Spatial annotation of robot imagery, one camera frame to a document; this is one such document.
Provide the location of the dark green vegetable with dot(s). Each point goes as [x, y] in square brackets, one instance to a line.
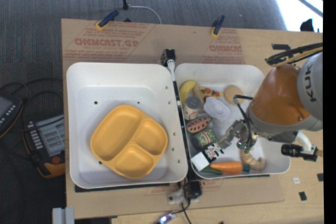
[211, 171]

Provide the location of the small can with grey lid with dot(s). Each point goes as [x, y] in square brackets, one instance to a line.
[192, 107]

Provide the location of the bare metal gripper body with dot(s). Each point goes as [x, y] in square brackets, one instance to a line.
[237, 130]

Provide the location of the green can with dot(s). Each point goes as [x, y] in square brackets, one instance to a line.
[206, 137]

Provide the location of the yellow divided plate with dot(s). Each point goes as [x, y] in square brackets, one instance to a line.
[123, 133]

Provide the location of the white plastic tray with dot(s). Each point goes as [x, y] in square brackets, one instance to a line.
[115, 81]
[236, 74]

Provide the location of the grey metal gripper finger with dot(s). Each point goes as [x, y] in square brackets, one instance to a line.
[225, 144]
[242, 144]

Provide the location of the brown cardboard board red print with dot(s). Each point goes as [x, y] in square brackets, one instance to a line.
[147, 42]

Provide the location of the orange carrot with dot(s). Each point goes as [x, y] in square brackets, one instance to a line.
[227, 167]

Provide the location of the black cylinder on white bracket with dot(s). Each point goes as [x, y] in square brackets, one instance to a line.
[294, 150]

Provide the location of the black and white carton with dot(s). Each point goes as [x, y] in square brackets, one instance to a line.
[203, 158]

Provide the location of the yellow banana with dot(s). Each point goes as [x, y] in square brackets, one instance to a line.
[186, 87]

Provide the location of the thin black and white rod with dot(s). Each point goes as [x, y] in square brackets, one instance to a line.
[176, 89]

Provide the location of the beige sausage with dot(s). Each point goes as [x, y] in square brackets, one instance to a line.
[197, 91]

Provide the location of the pink watermelon slice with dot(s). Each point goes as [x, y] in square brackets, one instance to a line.
[198, 125]

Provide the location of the clear plastic bottle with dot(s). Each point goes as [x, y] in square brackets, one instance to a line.
[216, 108]

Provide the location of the pizza slice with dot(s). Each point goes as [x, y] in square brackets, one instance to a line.
[208, 91]

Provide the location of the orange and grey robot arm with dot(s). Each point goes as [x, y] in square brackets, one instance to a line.
[281, 94]

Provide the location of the beige croissant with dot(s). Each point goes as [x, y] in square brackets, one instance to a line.
[252, 161]

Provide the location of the beige round biscuit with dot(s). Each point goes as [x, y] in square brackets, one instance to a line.
[231, 93]

